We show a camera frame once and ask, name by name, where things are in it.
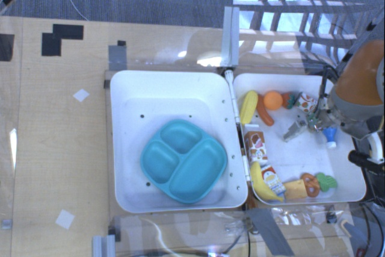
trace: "black tape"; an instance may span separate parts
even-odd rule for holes
[[[55,39],[83,40],[84,27],[81,25],[54,24]]]
[[[84,27],[81,25],[54,24],[53,33],[43,33],[42,56],[61,56],[61,40],[83,40]]]
[[[52,33],[43,33],[42,56],[61,56],[61,40]]]
[[[5,5],[8,5],[12,2],[13,0],[2,0],[2,2],[5,4]]]
[[[105,80],[104,80],[103,88],[104,88],[104,89],[109,89],[109,85],[110,85],[110,84],[111,84],[111,81],[105,79]]]
[[[0,61],[11,61],[13,56],[13,34],[0,34]]]

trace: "toy food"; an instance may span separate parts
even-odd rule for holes
[[[302,134],[307,128],[307,123],[305,120],[297,120],[294,122],[288,131],[283,135],[283,140],[288,142],[290,139],[297,137]]]
[[[277,196],[263,181],[262,171],[258,162],[254,162],[253,165],[251,165],[250,176],[253,180],[254,191],[260,198],[265,200],[279,200],[283,202],[283,197]]]
[[[321,191],[323,192],[327,192],[331,187],[337,187],[337,181],[332,176],[326,176],[324,173],[317,173],[316,178],[321,187]]]
[[[261,166],[267,164],[265,138],[259,125],[245,125],[245,150],[250,164],[257,161]]]
[[[286,199],[297,199],[297,198],[307,197],[305,183],[302,179],[286,182],[283,185],[286,188],[286,192],[285,192]]]
[[[263,97],[263,104],[268,110],[277,110],[282,106],[283,98],[279,92],[269,91]]]
[[[259,117],[262,119],[263,122],[265,122],[266,125],[272,126],[274,124],[274,120],[270,115],[267,113],[266,108],[263,104],[263,96],[258,96],[258,102],[257,102],[257,112]]]
[[[246,93],[246,97],[242,103],[241,112],[239,114],[241,123],[244,125],[250,123],[253,118],[254,111],[257,107],[258,94],[251,90]]]
[[[317,100],[312,98],[305,92],[301,92],[298,95],[298,99],[294,106],[299,108],[305,114],[309,114],[317,107]]]
[[[283,186],[281,180],[274,168],[271,165],[267,165],[261,170],[263,181],[270,187],[270,189],[276,194],[283,193],[286,188]]]
[[[316,197],[319,194],[319,183],[316,177],[310,173],[304,173],[301,179],[305,183],[306,193],[309,197]]]
[[[282,103],[282,106],[285,107],[286,109],[290,110],[291,108],[293,108],[294,104],[295,104],[295,94],[294,93],[291,93],[291,92],[286,92],[286,93],[283,93],[282,94],[282,99],[283,99],[283,103]]]

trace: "toy orange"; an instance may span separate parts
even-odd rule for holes
[[[263,97],[263,104],[268,110],[277,110],[283,104],[282,95],[276,91],[269,91]]]

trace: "black cable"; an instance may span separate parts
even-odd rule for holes
[[[366,252],[368,251],[369,249],[369,243],[371,242],[371,239],[372,239],[372,234],[371,234],[371,227],[369,225],[369,219],[368,219],[368,215],[366,214],[366,211],[363,207],[363,205],[360,205],[361,207],[361,211],[363,213],[363,216],[365,217],[365,222],[366,222],[366,232],[368,233],[368,237],[366,239],[366,246],[365,246],[365,254]]]
[[[241,238],[242,234],[240,234],[235,241],[227,248],[227,250],[223,251],[224,254],[227,254],[236,244],[238,243],[239,239]]]
[[[382,251],[384,250],[384,246],[385,246],[385,237],[384,237],[384,231],[383,231],[383,227],[381,225],[381,222],[380,220],[378,219],[377,215],[374,214],[373,210],[370,209],[370,207],[368,207],[366,204],[364,204],[364,207],[366,209],[368,209],[368,211],[373,215],[374,219],[376,220],[377,224],[378,224],[378,227],[380,228],[380,234],[381,234],[381,249],[380,249],[380,252],[378,253],[377,257],[381,257],[381,253]]]
[[[383,231],[381,222],[378,219],[378,217],[374,214],[373,210],[371,210],[370,207],[368,207],[365,203],[360,204],[360,206],[362,207],[362,211],[365,214],[365,221],[366,221],[366,225],[367,225],[368,229],[370,229],[369,219],[368,219],[368,216],[366,215],[365,210],[363,209],[363,207],[365,207],[372,214],[372,216],[374,217],[374,219],[377,222],[378,227],[380,228],[381,243],[382,243],[382,245],[381,245],[380,252],[378,253],[377,257],[381,257],[381,253],[382,253],[382,251],[384,249],[384,246],[385,246],[385,237],[384,237],[384,231]]]
[[[248,253],[247,253],[247,256],[250,257],[250,253],[251,253],[251,243],[250,243],[250,234],[248,231],[246,231],[247,233],[247,244],[248,244]]]

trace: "label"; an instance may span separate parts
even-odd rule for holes
[[[262,177],[267,186],[269,186],[270,189],[277,195],[286,191],[285,186],[282,184],[276,171],[271,165],[267,165],[262,168]]]
[[[250,163],[267,164],[267,153],[263,132],[249,131],[245,134],[245,149]]]
[[[301,92],[294,106],[304,113],[309,114],[317,107],[317,100],[305,92]]]

